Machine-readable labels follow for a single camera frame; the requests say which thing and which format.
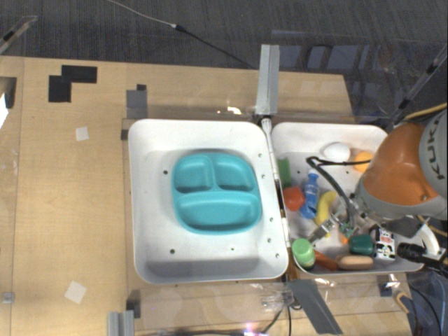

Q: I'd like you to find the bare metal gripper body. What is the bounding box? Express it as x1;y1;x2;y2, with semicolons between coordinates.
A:
331;201;361;233

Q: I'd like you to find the yellow banana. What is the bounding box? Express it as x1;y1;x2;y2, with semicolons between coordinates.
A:
314;190;338;228

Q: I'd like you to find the light green can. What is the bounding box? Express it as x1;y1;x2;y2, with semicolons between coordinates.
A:
290;237;317;271

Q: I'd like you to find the orange carrot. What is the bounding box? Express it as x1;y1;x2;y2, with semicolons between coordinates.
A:
313;250;339;272

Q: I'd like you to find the blue bottle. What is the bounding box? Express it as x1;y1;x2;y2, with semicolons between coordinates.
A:
299;171;321;221

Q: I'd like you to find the dark green can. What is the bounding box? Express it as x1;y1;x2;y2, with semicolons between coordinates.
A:
347;233;377;256

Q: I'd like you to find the tan bread roll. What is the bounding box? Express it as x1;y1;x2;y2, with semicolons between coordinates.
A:
335;254;375;272

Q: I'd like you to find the white milk carton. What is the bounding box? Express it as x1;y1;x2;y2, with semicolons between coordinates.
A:
374;227;397;260

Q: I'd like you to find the orange fruit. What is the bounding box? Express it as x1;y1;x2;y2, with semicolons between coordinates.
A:
353;150;375;174

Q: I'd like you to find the white egg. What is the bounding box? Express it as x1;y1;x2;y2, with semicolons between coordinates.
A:
322;141;352;162

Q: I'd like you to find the green block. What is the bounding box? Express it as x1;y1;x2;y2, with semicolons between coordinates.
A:
276;157;293;189

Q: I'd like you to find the white plastic tray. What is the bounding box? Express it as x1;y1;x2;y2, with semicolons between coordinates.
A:
270;121;426;277
127;118;290;286

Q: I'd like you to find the teal divided plate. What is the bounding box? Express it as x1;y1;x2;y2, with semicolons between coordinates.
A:
171;152;263;236

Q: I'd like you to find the black cylinder on white bracket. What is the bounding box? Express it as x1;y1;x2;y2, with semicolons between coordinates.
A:
396;222;448;269

